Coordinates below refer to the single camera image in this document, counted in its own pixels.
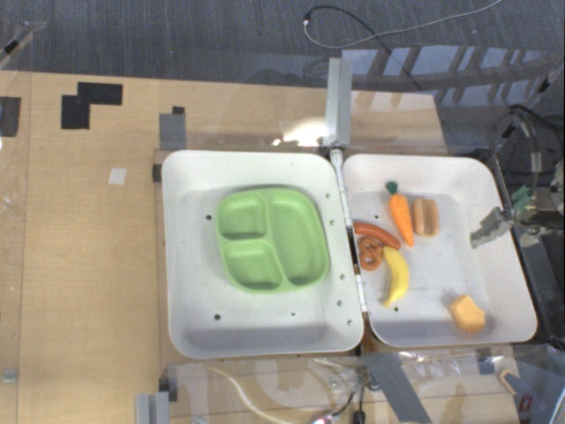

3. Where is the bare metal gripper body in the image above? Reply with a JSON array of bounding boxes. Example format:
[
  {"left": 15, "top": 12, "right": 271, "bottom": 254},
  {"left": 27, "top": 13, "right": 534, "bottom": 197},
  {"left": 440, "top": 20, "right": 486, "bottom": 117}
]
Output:
[{"left": 507, "top": 190, "right": 565, "bottom": 240}]

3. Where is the white plastic tray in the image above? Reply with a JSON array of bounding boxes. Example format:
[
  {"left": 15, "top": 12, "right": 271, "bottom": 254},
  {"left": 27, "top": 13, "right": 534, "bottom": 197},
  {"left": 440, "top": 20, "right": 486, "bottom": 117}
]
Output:
[
  {"left": 161, "top": 149, "right": 365, "bottom": 361},
  {"left": 342, "top": 153, "right": 539, "bottom": 351}
]

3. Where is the tan hot dog bun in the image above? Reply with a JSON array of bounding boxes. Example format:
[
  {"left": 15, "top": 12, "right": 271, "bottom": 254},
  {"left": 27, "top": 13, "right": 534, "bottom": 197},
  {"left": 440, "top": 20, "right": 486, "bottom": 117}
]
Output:
[{"left": 411, "top": 197, "right": 441, "bottom": 239}]

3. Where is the yellow ridged bread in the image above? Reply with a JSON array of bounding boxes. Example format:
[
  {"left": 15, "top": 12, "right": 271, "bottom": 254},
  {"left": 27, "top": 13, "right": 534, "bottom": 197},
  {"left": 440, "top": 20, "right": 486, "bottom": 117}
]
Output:
[{"left": 448, "top": 294, "right": 487, "bottom": 336}]

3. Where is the orange carrot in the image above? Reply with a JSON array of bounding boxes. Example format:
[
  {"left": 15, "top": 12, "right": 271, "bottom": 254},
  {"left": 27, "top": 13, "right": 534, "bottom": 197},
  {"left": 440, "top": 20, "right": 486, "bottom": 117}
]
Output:
[{"left": 385, "top": 180, "right": 416, "bottom": 249}]

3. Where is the yellow banana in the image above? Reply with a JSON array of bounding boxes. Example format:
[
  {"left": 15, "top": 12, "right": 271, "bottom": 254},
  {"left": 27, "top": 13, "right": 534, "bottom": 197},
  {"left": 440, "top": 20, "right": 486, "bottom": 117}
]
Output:
[{"left": 381, "top": 245, "right": 411, "bottom": 309}]

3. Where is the red-orange sausage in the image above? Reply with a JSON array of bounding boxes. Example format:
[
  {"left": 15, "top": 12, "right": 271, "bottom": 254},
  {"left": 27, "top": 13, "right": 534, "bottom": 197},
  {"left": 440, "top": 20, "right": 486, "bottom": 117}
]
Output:
[{"left": 352, "top": 221, "right": 403, "bottom": 252}]

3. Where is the brown pretzel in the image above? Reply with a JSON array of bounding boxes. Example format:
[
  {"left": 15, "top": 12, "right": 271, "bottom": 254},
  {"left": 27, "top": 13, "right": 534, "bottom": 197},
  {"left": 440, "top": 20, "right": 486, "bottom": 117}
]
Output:
[{"left": 357, "top": 235, "right": 385, "bottom": 273}]

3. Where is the black and white thin rod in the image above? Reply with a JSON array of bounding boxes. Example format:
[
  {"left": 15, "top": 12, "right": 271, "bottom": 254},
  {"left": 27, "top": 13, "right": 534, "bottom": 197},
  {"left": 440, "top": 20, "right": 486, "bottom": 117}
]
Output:
[{"left": 328, "top": 148, "right": 369, "bottom": 314}]

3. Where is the green divided plate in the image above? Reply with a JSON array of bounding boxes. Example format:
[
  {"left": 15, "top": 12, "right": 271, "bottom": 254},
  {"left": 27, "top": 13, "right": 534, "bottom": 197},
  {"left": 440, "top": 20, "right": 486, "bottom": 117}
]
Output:
[{"left": 215, "top": 186, "right": 332, "bottom": 295}]

